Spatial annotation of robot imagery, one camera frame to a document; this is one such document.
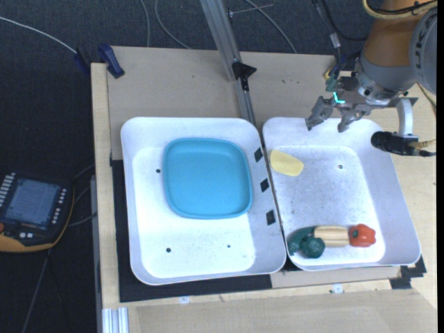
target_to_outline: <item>blue plate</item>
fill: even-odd
[[[166,199],[179,215],[225,219],[246,213],[253,202],[244,152],[221,139],[181,138],[164,151]]]

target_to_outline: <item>wooden table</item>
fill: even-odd
[[[114,79],[105,64],[92,64],[103,314],[119,308],[123,317],[128,312],[131,333],[437,332],[435,157],[393,156],[427,268],[424,277],[412,279],[411,289],[392,289],[389,279],[400,278],[402,272],[399,266],[386,266],[280,271],[271,274],[269,290],[120,302],[110,157],[122,157],[119,133],[124,121],[136,116],[240,114],[234,85],[226,80],[217,51],[113,48],[124,76]],[[318,96],[329,96],[323,74],[334,62],[331,56],[241,55],[244,63],[257,68],[249,85],[258,130],[271,117],[307,117]],[[436,138],[436,112],[424,92],[415,85],[409,96],[418,97],[415,134],[420,140]],[[384,130],[398,130],[395,109],[373,111],[369,118]]]

